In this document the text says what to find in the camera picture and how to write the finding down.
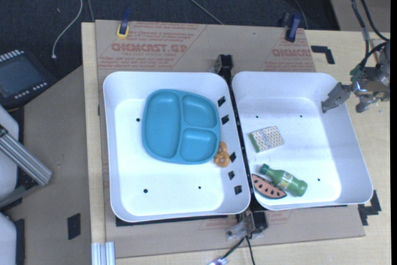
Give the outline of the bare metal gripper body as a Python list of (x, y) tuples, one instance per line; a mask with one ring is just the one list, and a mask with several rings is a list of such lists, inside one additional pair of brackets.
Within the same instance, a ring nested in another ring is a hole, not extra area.
[(351, 71), (351, 89), (361, 102), (390, 99), (390, 40), (376, 45)]

